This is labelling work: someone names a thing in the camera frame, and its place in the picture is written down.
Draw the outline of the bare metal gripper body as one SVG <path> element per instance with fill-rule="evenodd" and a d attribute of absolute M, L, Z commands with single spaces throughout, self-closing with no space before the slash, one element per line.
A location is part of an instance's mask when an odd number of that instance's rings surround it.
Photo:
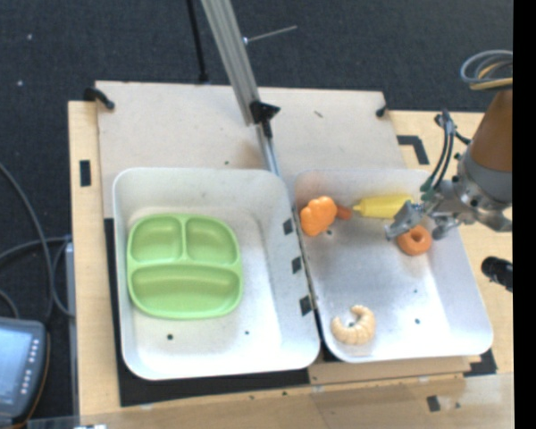
<path fill-rule="evenodd" d="M 421 196 L 426 215 L 456 215 L 461 225 L 479 223 L 495 232 L 511 232 L 512 220 L 504 211 L 510 205 L 491 198 L 467 177 L 453 177 L 436 187 L 429 187 Z"/>

